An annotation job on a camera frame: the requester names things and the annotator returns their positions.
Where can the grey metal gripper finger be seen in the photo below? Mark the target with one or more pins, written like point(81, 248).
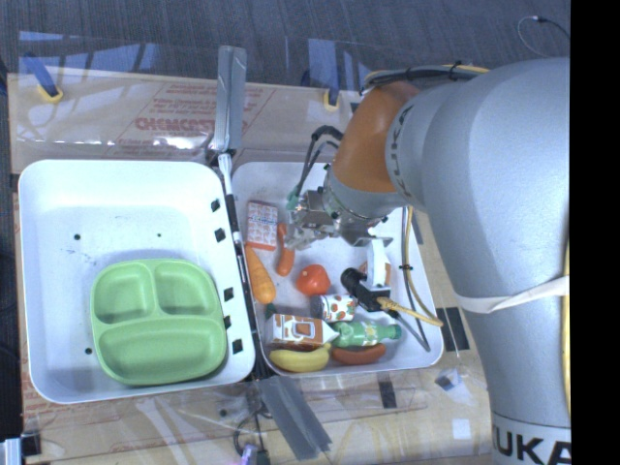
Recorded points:
point(313, 236)
point(292, 241)

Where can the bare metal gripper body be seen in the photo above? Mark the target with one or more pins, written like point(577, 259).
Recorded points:
point(315, 213)

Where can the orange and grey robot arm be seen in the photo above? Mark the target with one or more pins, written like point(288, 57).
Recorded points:
point(484, 187)

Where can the small orange carrot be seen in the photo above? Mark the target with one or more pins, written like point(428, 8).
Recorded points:
point(285, 259)

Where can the orange and white packet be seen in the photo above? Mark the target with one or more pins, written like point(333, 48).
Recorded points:
point(261, 226)

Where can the red tomato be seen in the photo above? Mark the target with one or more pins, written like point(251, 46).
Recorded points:
point(313, 280)

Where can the large orange carrot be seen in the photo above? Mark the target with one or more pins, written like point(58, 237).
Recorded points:
point(260, 279)

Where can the white can red print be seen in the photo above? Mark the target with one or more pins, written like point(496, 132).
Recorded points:
point(336, 307)

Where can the brown and white carton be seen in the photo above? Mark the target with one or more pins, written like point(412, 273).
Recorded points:
point(298, 331)

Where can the green bottle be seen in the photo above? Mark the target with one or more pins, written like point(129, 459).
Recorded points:
point(361, 334)

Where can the yellow banana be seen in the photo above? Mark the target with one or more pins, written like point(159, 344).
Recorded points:
point(300, 360)

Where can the brown sausage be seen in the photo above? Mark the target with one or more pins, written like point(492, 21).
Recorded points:
point(358, 354)

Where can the white plastic tray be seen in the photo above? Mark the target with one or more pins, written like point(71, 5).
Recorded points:
point(121, 201)
point(416, 347)

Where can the green divided plate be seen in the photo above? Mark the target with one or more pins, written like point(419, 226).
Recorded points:
point(160, 327)

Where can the brown cardboard board red print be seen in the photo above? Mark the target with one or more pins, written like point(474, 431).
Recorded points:
point(145, 114)

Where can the black cylinder on white bracket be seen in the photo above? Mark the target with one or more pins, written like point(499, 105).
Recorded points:
point(368, 294)

